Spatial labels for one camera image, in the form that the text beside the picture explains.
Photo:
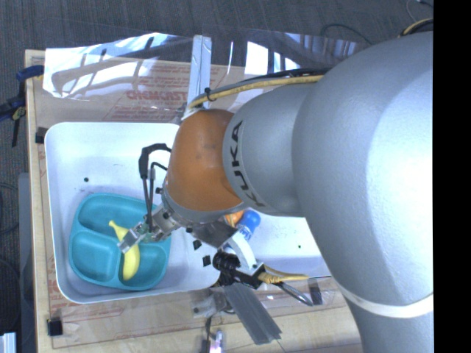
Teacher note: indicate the black cylinder on white bracket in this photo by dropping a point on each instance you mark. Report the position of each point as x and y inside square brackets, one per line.
[246, 253]

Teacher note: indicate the white plastic tray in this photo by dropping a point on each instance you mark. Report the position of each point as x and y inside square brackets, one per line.
[287, 241]
[103, 153]

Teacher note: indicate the blue divided plate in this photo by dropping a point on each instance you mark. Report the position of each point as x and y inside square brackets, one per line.
[93, 250]

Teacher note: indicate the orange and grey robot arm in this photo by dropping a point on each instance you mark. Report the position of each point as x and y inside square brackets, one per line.
[331, 182]

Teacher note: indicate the yellow banana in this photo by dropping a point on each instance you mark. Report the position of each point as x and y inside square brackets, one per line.
[131, 265]

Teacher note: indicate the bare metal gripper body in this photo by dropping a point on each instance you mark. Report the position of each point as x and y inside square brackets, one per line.
[165, 222]

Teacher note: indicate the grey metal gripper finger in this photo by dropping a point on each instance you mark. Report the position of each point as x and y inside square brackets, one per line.
[127, 239]

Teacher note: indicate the brown cardboard board red print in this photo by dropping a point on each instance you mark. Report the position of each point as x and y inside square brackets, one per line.
[147, 322]

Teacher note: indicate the clear bottle with blue cap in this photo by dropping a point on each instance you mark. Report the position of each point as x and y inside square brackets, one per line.
[251, 222]

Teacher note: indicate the orange round object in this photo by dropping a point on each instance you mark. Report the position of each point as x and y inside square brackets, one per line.
[234, 217]

